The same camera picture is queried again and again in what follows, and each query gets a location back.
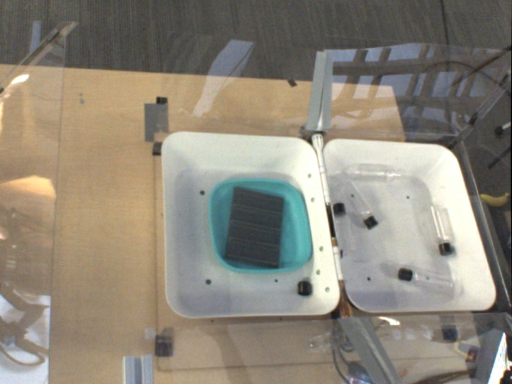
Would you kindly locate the small black cap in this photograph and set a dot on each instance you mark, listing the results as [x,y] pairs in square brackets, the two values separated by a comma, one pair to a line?
[305,288]

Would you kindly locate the teal plastic bowl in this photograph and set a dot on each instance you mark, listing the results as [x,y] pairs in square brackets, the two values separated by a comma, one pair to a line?
[298,222]

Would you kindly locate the yellow banana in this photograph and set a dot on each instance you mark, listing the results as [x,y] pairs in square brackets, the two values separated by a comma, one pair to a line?
[496,200]

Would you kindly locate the black ribbed rectangular block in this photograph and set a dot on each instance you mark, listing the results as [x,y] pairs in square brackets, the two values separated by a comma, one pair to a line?
[254,228]

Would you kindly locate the clear plastic tube without cap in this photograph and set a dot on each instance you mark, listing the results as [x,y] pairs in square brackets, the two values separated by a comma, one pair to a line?
[374,172]

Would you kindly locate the thin black and white rod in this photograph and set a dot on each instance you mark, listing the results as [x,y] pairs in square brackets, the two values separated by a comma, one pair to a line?
[323,174]

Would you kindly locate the white plastic tray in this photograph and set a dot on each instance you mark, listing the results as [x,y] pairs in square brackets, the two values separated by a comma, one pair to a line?
[404,230]
[188,230]

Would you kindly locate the clear plastic tube black cap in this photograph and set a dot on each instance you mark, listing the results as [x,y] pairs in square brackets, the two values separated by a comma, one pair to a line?
[405,274]
[339,209]
[445,249]
[370,222]

